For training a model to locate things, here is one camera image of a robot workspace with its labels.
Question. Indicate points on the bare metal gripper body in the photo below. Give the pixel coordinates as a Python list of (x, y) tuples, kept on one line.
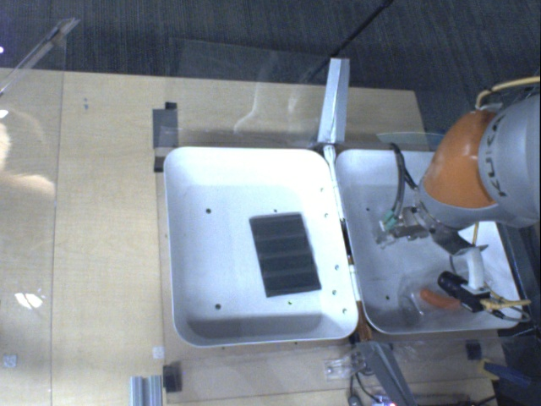
[(412, 224)]

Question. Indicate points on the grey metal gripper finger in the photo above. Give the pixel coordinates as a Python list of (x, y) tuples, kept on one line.
[(386, 237)]

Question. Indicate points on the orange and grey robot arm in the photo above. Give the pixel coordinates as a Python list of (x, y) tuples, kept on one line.
[(507, 159)]

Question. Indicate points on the white plastic tray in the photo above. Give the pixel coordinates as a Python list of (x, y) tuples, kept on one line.
[(380, 277), (220, 260)]

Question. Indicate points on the orange sausage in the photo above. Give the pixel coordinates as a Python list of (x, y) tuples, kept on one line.
[(435, 298)]

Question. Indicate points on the black ribbed rectangular pad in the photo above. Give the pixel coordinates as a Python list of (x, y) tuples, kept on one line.
[(285, 255)]

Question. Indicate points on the black cylinder on white bracket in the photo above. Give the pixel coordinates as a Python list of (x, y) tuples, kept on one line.
[(460, 288)]

